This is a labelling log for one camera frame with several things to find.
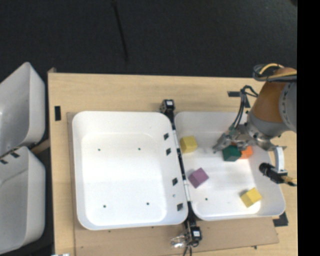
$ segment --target wooden table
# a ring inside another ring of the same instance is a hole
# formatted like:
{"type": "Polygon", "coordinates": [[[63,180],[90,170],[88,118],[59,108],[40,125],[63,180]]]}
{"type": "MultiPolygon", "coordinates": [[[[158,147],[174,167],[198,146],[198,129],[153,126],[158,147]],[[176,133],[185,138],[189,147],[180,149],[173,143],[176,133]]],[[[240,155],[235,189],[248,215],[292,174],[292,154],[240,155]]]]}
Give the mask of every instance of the wooden table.
{"type": "MultiPolygon", "coordinates": [[[[237,112],[240,98],[227,91],[263,83],[252,78],[187,77],[48,73],[49,134],[51,147],[54,249],[56,254],[181,255],[170,248],[170,238],[182,225],[89,231],[74,218],[68,145],[67,113],[81,111],[158,111],[163,99],[173,99],[175,112],[237,112]]],[[[249,97],[251,106],[255,98],[249,97]]],[[[287,146],[285,168],[297,176],[297,135],[291,131],[273,141],[287,146]]],[[[297,188],[281,184],[288,226],[274,227],[272,217],[199,221],[203,233],[198,256],[298,255],[297,188]]]]}

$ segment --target empty white tray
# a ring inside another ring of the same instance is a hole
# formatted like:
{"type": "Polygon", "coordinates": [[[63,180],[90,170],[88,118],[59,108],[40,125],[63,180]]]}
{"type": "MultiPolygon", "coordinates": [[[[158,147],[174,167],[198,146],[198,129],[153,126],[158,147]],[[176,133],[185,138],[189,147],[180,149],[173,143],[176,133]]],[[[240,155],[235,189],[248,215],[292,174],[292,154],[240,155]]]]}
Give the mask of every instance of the empty white tray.
{"type": "Polygon", "coordinates": [[[39,239],[45,228],[44,165],[21,147],[0,162],[0,254],[39,239]]]}
{"type": "Polygon", "coordinates": [[[165,115],[80,112],[72,120],[72,140],[76,212],[85,228],[174,225],[186,219],[176,143],[165,115]]]}
{"type": "Polygon", "coordinates": [[[249,159],[235,162],[224,161],[222,151],[213,154],[212,147],[236,116],[232,112],[180,112],[175,117],[178,139],[194,136],[198,144],[196,151],[182,154],[186,175],[203,168],[209,176],[198,188],[188,186],[192,209],[205,221],[277,216],[285,210],[280,186],[259,171],[261,163],[271,163],[267,151],[254,146],[249,159]],[[253,187],[262,200],[247,208],[240,195],[253,187]]]}
{"type": "Polygon", "coordinates": [[[0,83],[0,156],[44,135],[45,84],[29,62],[0,83]]]}

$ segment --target yellow cube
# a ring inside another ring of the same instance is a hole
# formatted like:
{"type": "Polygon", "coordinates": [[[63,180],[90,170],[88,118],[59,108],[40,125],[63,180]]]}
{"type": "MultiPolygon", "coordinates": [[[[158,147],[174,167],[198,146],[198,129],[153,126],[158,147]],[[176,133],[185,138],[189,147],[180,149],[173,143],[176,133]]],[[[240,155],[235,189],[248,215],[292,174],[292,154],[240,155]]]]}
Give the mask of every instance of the yellow cube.
{"type": "Polygon", "coordinates": [[[254,203],[260,201],[262,196],[258,192],[258,190],[254,187],[250,189],[248,192],[244,193],[241,196],[242,201],[244,202],[246,207],[252,206],[254,203]]]}
{"type": "Polygon", "coordinates": [[[182,153],[190,153],[197,149],[198,144],[194,136],[182,137],[180,139],[180,148],[182,153]]]}

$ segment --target green block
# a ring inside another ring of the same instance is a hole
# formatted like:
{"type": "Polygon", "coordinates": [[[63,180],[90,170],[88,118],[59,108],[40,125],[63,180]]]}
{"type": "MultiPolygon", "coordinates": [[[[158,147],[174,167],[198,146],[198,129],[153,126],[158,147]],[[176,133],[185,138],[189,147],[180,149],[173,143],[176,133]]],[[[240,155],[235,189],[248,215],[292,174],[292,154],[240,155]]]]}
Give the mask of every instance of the green block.
{"type": "Polygon", "coordinates": [[[224,161],[235,162],[241,157],[241,151],[234,145],[226,147],[222,153],[224,161]]]}

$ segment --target purple cube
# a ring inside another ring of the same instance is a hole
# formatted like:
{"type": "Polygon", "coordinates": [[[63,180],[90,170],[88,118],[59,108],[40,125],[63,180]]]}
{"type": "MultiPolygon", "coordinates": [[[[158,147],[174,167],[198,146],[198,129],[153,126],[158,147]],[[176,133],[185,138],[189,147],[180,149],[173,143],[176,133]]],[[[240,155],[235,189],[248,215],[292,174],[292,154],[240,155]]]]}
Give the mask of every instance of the purple cube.
{"type": "Polygon", "coordinates": [[[202,168],[195,170],[188,176],[188,180],[191,182],[195,189],[199,187],[202,183],[204,183],[207,179],[209,179],[209,176],[205,173],[205,171],[202,168]]]}

